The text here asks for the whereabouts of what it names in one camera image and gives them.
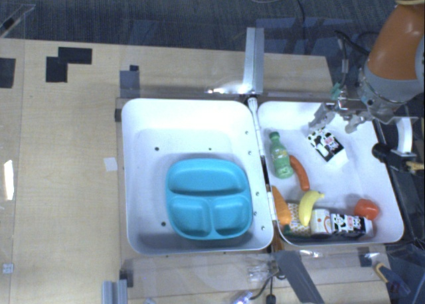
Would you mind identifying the green plastic bottle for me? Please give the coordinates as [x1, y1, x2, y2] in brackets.
[268, 131, 295, 179]

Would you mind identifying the orange red toy pepper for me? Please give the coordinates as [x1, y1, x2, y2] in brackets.
[353, 198, 381, 222]

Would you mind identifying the orange toy sausage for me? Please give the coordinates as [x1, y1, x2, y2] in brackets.
[288, 154, 311, 192]

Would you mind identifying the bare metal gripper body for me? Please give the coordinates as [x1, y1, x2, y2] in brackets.
[335, 92, 400, 121]

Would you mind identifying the cow print milk carton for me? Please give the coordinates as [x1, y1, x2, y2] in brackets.
[306, 127, 347, 163]
[329, 212, 374, 238]

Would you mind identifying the orange carrot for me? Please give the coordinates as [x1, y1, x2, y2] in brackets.
[271, 185, 293, 226]

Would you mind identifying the blue divided plate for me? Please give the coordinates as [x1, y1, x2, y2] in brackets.
[165, 157, 255, 241]

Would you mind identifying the yellow banana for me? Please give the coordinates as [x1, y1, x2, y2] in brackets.
[297, 189, 326, 228]

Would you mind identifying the white plastic tray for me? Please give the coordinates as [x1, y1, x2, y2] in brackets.
[120, 97, 275, 257]
[256, 100, 406, 248]

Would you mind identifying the yellow patterned packet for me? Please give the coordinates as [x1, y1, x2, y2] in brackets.
[286, 202, 311, 234]

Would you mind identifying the black cylinder on white bracket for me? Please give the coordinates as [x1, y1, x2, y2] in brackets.
[371, 116, 418, 173]

